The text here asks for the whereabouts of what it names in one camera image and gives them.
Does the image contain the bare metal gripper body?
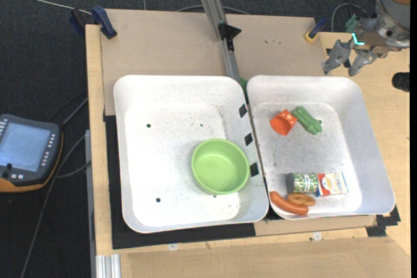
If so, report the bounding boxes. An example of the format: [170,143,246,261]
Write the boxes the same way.
[350,10,410,58]

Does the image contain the green pea pod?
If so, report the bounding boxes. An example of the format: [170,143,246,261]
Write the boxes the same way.
[291,105,324,135]

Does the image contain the orange packet with yellow stars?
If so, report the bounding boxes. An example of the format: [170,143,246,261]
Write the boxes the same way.
[269,109,298,137]

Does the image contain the white plastic tray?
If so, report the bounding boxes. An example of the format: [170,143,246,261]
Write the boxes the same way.
[113,74,270,234]
[246,74,397,221]

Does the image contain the white and red carton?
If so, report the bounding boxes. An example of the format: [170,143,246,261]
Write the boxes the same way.
[314,171,350,198]

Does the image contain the green printed can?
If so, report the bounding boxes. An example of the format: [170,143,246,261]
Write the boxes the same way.
[285,172,319,196]

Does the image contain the brown pretzel biscuit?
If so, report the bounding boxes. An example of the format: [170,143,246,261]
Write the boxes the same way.
[286,192,317,207]

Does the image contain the orange sausage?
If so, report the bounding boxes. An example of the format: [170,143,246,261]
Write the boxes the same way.
[268,190,309,216]

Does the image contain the green bowl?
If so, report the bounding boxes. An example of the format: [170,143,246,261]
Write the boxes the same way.
[190,137,252,196]

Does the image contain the brown cardboard board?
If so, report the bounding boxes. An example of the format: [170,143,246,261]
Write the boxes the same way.
[99,8,379,237]

